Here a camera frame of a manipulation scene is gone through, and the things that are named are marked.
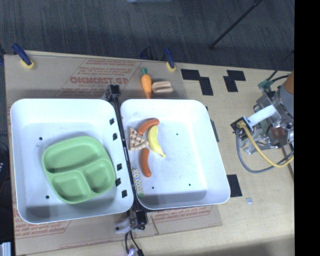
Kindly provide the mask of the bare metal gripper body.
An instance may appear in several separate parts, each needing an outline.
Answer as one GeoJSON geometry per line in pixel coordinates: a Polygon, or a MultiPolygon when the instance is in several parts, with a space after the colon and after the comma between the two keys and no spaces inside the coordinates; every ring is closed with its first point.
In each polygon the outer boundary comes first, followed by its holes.
{"type": "Polygon", "coordinates": [[[273,106],[275,112],[258,123],[261,135],[273,135],[278,139],[278,148],[294,142],[294,95],[283,87],[264,93],[254,106],[258,111],[273,106]]]}

